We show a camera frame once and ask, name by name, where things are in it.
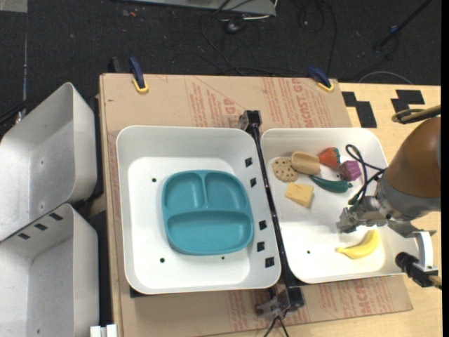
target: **black cable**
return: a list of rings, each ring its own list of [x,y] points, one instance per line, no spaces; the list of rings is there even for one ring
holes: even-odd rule
[[[253,0],[245,0],[245,1],[242,1],[241,3],[239,3],[239,4],[235,5],[235,6],[232,6],[231,8],[227,8],[226,10],[223,10],[223,11],[234,10],[235,8],[239,8],[240,6],[242,6],[242,5],[244,5],[244,4],[247,4],[247,3],[249,3],[250,1],[253,1]]]
[[[363,186],[362,187],[364,187],[364,188],[360,189],[360,191],[359,191],[359,192],[361,192],[361,196],[357,199],[357,202],[360,203],[365,198],[366,188],[368,186],[367,185],[368,173],[366,172],[366,164],[365,164],[365,162],[363,160],[363,157],[362,157],[362,154],[360,153],[360,150],[357,147],[355,147],[354,145],[346,145],[346,147],[345,147],[346,152],[353,158],[354,158],[354,155],[349,151],[349,148],[353,149],[356,152],[357,157],[358,157],[357,161],[359,161],[361,163],[361,165],[362,165],[362,170],[363,170]]]
[[[326,0],[307,0],[306,2],[301,1],[301,4],[298,3],[298,0],[290,0],[293,1],[296,7],[299,9],[298,22],[301,29],[318,33],[323,30],[326,26],[326,13],[329,13],[332,21],[333,21],[333,40],[330,47],[328,64],[326,68],[326,75],[329,76],[330,68],[332,65],[332,59],[335,51],[335,45],[337,43],[337,19],[333,12],[333,7]],[[319,21],[318,27],[310,27],[309,22],[311,21]]]
[[[226,55],[224,53],[222,53],[220,51],[220,49],[208,38],[208,36],[206,35],[206,33],[203,30],[203,20],[204,18],[209,18],[211,20],[215,20],[215,21],[219,21],[215,16],[209,16],[209,15],[203,15],[200,17],[199,20],[199,24],[200,24],[200,33],[203,35],[204,39],[206,39],[206,41],[208,42],[208,44],[210,46],[212,46],[212,48],[217,51],[220,56],[224,59],[224,61],[230,66],[233,67],[232,64],[230,63],[230,61],[228,60],[228,58],[226,57]],[[243,74],[239,71],[239,69],[235,69],[241,76],[243,76]]]
[[[288,335],[288,332],[287,332],[287,329],[286,329],[285,325],[282,322],[282,320],[286,317],[286,315],[287,315],[287,311],[284,312],[282,317],[281,316],[275,316],[275,318],[273,318],[272,323],[269,325],[269,328],[267,329],[267,332],[265,332],[264,337],[267,337],[270,334],[270,332],[274,328],[274,325],[276,324],[276,321],[279,321],[279,323],[281,324],[282,329],[283,329],[284,333],[286,334],[286,337],[290,337]]]
[[[349,148],[351,148],[354,151],[356,151],[356,153],[357,153],[357,155],[359,157],[355,156],[351,151],[349,151]],[[361,158],[360,150],[357,147],[355,147],[354,145],[351,145],[351,144],[346,145],[345,150],[348,153],[348,155],[350,157],[352,157],[354,160],[356,160],[357,162],[360,162],[361,164],[364,164],[365,166],[371,167],[372,169],[375,169],[375,170],[378,170],[378,171],[383,171],[384,170],[384,168],[376,167],[376,166],[373,166],[371,164],[368,164],[368,163],[364,162],[364,160],[362,160],[362,158]]]
[[[228,34],[224,35],[224,39],[223,39],[223,50],[225,49],[225,41],[226,41],[226,37],[232,37],[233,39],[238,40],[238,41],[240,41],[240,42],[242,43],[242,46],[236,48],[235,51],[234,51],[232,54],[229,55],[229,61],[231,61],[232,58],[233,58],[235,55],[237,55],[237,53],[238,53],[243,47],[246,47],[246,50],[250,53],[251,57],[253,58],[253,62],[254,62],[255,64],[257,64],[257,58],[256,58],[256,56],[254,55],[254,52],[251,50],[251,47],[249,46],[249,44],[248,44],[246,41],[244,41],[243,39],[240,39],[239,37],[236,37],[235,35],[228,35]]]
[[[202,59],[203,61],[206,61],[208,64],[210,64],[210,65],[216,67],[217,69],[221,69],[220,66],[218,66],[217,64],[215,64],[213,61],[211,61],[211,60],[205,58],[204,56],[202,56],[202,55],[199,54],[199,53],[178,53],[178,54],[176,54],[176,55],[173,57],[173,59],[171,60],[171,63],[170,63],[170,73],[171,73],[171,74],[173,74],[173,65],[175,64],[176,58],[177,58],[178,56],[182,56],[182,55],[193,55],[193,56],[196,56],[196,57]]]
[[[417,15],[419,15],[421,11],[423,11],[432,2],[433,0],[426,0],[424,3],[422,3],[403,22],[401,22],[401,24],[395,27],[394,30],[390,31],[390,33],[382,40],[382,42],[376,45],[375,50],[380,51],[388,41],[393,39],[410,21],[412,21]]]
[[[270,74],[271,76],[279,76],[279,77],[298,77],[298,75],[305,77],[306,73],[305,72],[300,72],[300,71],[296,71],[296,70],[290,70],[290,69],[286,69],[285,67],[266,67],[266,68],[259,68],[259,67],[249,67],[249,66],[238,66],[238,68],[240,70],[253,70],[255,72],[263,72],[265,74]],[[223,69],[220,71],[217,71],[215,74],[217,75],[221,75],[221,74],[226,74],[229,71],[235,70],[235,67],[230,67],[227,69]],[[288,71],[290,72],[290,74],[283,74],[283,73],[279,73],[279,72],[275,72],[272,70],[284,70],[284,71]]]
[[[355,151],[356,155],[354,155],[349,149],[353,149]],[[362,154],[360,150],[355,147],[354,145],[348,144],[345,146],[345,150],[348,153],[349,156],[351,156],[353,159],[355,159],[357,162],[359,162],[362,165],[363,169],[363,185],[360,188],[360,190],[348,201],[348,204],[354,205],[354,204],[360,204],[366,195],[366,190],[368,188],[368,185],[373,182],[374,180],[377,180],[379,176],[381,176],[385,172],[385,168],[380,168],[373,166],[371,164],[366,163],[363,160]],[[375,173],[373,176],[371,176],[369,179],[367,179],[368,174],[366,171],[366,167],[371,167],[372,169],[377,170],[377,173]]]
[[[393,58],[393,55],[397,52],[397,50],[399,48],[399,44],[400,44],[399,35],[395,36],[395,40],[394,41],[396,43],[395,43],[393,49],[390,52],[388,52],[387,54],[385,54],[381,61],[375,63],[374,65],[371,65],[370,67],[367,67],[367,68],[361,70],[357,74],[352,75],[352,77],[342,77],[342,78],[339,78],[338,80],[341,81],[341,82],[350,82],[350,81],[353,81],[353,80],[358,81],[361,77],[365,76],[368,72],[371,72],[374,69],[377,69],[378,67],[381,67],[382,65],[384,65],[387,62],[391,61],[392,58]]]

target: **cardboard box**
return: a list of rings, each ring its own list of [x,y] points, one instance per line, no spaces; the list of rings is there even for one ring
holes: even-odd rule
[[[271,322],[255,315],[255,306],[269,299],[266,291],[131,296],[123,268],[117,134],[130,125],[236,127],[244,110],[259,110],[264,130],[349,127],[355,118],[348,115],[337,81],[334,81],[335,90],[326,93],[311,79],[167,75],[145,75],[145,79],[149,93],[140,95],[133,87],[130,74],[100,77],[112,304],[119,335],[209,336],[245,331],[239,336],[255,336],[253,330],[266,329]],[[416,289],[413,284],[407,286]],[[363,320],[358,329],[354,328],[355,320],[348,319],[367,315],[384,318],[390,312],[411,310],[403,276],[307,285],[302,290],[305,307],[289,314],[285,320],[287,325],[297,325],[293,331],[305,331],[301,335],[349,336],[353,331],[351,336],[358,336],[363,331],[366,336],[377,336],[381,330],[404,329],[408,336],[410,333],[418,336],[417,316],[406,318],[415,326],[411,330],[404,326],[401,317]],[[438,293],[440,291],[433,289],[428,296],[435,298]],[[429,313],[436,313],[436,317],[433,316],[436,325],[425,324],[424,328],[433,327],[431,330],[438,334],[441,309],[437,304],[431,312],[427,311],[428,308],[421,309],[428,318],[433,316]],[[336,319],[341,319],[342,324],[310,324]],[[375,329],[370,327],[372,323],[376,323]]]

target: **blue divided plate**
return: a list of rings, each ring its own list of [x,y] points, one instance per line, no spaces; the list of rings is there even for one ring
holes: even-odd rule
[[[162,212],[168,241],[182,253],[231,253],[253,239],[248,196],[241,182],[230,173],[175,173],[163,186]]]

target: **white bin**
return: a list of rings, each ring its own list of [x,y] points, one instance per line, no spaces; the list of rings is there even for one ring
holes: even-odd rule
[[[86,337],[98,320],[98,238],[69,204],[0,244],[1,337]]]
[[[387,226],[360,226],[350,234],[337,231],[336,223],[340,221],[340,214],[363,185],[363,176],[353,181],[353,188],[347,192],[334,193],[320,188],[309,176],[300,173],[296,183],[314,186],[310,207],[300,206],[285,196],[287,184],[278,180],[273,173],[272,163],[275,158],[290,157],[294,151],[318,155],[326,148],[336,147],[344,162],[352,159],[345,151],[347,144],[355,145],[368,164],[387,167],[379,140],[374,133],[364,128],[276,128],[266,131],[261,137],[288,266],[298,279],[306,283],[398,275],[402,273],[395,263],[399,252],[419,255],[415,239],[405,239]],[[368,178],[375,172],[368,167]],[[323,164],[320,175],[328,180],[339,180],[338,170]],[[373,195],[374,191],[373,182],[368,186],[367,195]],[[382,238],[381,244],[371,255],[352,260],[336,251],[339,246],[358,244],[371,228],[377,228]]]
[[[136,291],[263,289],[278,281],[276,236],[256,146],[247,133],[236,128],[130,126],[117,138],[117,154],[125,273]],[[254,222],[254,238],[247,247],[225,255],[192,256],[170,246],[161,210],[163,185],[174,173],[190,170],[223,171],[242,182]]]
[[[66,83],[0,143],[0,241],[61,204],[87,199],[96,181],[93,112]]]

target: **yellow banana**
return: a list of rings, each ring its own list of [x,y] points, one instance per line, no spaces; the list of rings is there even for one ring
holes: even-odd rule
[[[360,244],[347,248],[338,247],[337,252],[344,253],[349,258],[353,258],[355,260],[357,258],[366,257],[372,254],[377,248],[377,246],[379,246],[379,243],[380,243],[379,232],[377,230],[370,230],[365,235],[363,241]]]

